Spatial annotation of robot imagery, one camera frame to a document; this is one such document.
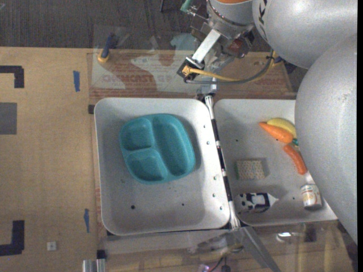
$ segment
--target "white tray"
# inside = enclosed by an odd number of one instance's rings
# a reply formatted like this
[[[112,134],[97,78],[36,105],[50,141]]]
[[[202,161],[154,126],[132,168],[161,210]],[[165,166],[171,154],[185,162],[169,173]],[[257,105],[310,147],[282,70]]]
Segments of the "white tray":
[[[273,139],[258,125],[274,117],[294,122],[294,110],[295,100],[223,99],[214,106],[232,196],[265,192],[278,198],[265,212],[238,215],[250,226],[337,219],[325,200],[320,210],[304,209],[300,187],[306,183],[305,178],[297,173],[291,158],[282,150],[285,144]],[[262,160],[266,178],[237,179],[236,161],[249,159]]]
[[[181,179],[155,185],[128,172],[118,134],[123,124],[156,113],[184,124],[196,153],[196,169]],[[192,99],[107,98],[95,107],[102,220],[115,235],[218,229],[230,209],[207,107]]]

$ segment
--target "blue tape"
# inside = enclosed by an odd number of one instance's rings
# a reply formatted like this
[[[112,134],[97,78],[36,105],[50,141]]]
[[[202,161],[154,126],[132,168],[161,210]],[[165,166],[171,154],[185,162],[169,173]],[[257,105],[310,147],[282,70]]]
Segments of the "blue tape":
[[[83,219],[85,220],[87,233],[90,232],[90,214],[88,213],[90,210],[85,209],[85,214],[83,215]]]
[[[73,71],[73,83],[74,83],[74,88],[76,92],[80,92],[81,89],[79,88],[79,86],[81,85],[81,82],[79,80],[79,71]]]

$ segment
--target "teal divided plate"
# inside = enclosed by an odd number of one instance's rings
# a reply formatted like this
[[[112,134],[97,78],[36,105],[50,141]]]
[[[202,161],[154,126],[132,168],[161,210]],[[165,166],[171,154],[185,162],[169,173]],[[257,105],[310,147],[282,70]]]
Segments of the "teal divided plate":
[[[119,141],[130,174],[144,184],[180,179],[195,167],[195,153],[182,122],[170,114],[128,121]]]

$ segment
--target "toy carrot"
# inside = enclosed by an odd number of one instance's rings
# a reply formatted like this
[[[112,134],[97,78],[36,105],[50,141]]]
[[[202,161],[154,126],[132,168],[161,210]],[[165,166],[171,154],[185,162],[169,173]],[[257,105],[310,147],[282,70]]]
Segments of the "toy carrot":
[[[266,122],[267,125],[273,125],[276,127],[280,127],[285,129],[286,131],[290,132],[294,138],[297,138],[296,135],[296,128],[295,126],[288,120],[283,118],[273,118]]]
[[[279,141],[287,143],[287,144],[291,143],[293,140],[293,135],[290,132],[284,130],[283,128],[273,126],[273,125],[268,125],[263,122],[260,122],[259,125],[261,126],[262,129],[267,131],[276,140],[279,140]]]
[[[286,145],[283,149],[291,157],[291,159],[294,161],[294,164],[295,164],[295,166],[297,168],[297,172],[300,175],[304,175],[307,172],[307,168],[306,168],[304,160],[301,157],[301,155],[299,154],[299,152],[297,152],[294,149],[294,147],[292,147],[290,145]]]

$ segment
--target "black cable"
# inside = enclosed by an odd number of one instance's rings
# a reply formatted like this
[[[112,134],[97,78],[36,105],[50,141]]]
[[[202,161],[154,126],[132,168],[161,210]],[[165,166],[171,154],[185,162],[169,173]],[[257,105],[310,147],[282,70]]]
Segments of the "black cable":
[[[216,264],[216,266],[214,267],[214,268],[212,268],[210,271],[208,271],[208,272],[213,272],[213,271],[215,271],[215,269],[220,265],[220,263],[223,261],[223,259],[224,259],[224,257],[222,257],[219,261],[218,261],[218,263]]]
[[[221,272],[231,272],[231,267],[227,265],[227,257],[225,257],[225,264],[221,267]]]

